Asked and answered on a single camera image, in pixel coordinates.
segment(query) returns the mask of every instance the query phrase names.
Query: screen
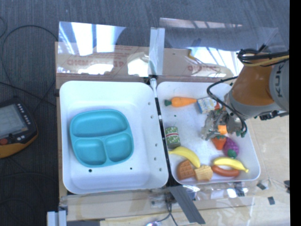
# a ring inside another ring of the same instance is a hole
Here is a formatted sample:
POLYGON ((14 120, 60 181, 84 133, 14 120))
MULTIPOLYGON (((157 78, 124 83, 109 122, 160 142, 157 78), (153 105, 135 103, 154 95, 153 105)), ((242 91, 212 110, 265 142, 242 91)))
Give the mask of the screen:
POLYGON ((0 108, 0 138, 7 137, 10 133, 16 134, 28 130, 16 105, 0 108))

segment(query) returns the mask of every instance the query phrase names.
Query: green can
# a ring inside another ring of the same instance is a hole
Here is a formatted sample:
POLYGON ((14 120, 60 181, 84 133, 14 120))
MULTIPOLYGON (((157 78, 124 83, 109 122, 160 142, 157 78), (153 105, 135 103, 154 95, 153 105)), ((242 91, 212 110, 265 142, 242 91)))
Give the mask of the green can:
POLYGON ((175 126, 167 127, 165 129, 165 138, 167 147, 170 149, 174 149, 181 145, 178 128, 175 126))

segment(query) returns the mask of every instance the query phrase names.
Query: sausage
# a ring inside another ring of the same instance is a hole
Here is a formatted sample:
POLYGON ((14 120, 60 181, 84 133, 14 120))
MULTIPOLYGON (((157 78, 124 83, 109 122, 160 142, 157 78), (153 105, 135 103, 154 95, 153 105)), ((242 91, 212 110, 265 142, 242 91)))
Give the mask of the sausage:
POLYGON ((220 168, 219 166, 213 165, 211 167, 212 171, 215 172, 218 175, 224 176, 224 177, 236 177, 239 175, 239 170, 238 169, 223 169, 220 168))

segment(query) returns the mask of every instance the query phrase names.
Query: blue plate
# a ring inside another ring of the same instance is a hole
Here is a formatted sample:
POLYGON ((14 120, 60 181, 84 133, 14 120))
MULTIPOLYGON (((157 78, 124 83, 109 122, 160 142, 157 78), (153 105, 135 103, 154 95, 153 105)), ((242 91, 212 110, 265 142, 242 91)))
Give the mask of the blue plate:
POLYGON ((134 151, 127 118, 117 110, 79 113, 70 123, 70 137, 77 160, 86 167, 122 163, 134 151))

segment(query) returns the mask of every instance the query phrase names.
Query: banana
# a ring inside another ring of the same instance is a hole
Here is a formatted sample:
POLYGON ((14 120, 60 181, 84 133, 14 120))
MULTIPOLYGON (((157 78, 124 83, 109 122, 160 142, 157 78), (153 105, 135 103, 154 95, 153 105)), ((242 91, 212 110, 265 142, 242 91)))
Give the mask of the banana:
POLYGON ((245 168, 244 165, 237 159, 230 157, 218 157, 213 160, 213 164, 216 166, 229 166, 234 169, 243 170, 248 172, 249 169, 245 168))
POLYGON ((194 151, 184 146, 178 146, 174 150, 168 151, 168 154, 176 154, 179 156, 183 156, 187 158, 196 168, 199 168, 201 166, 201 162, 198 156, 194 153, 194 151))

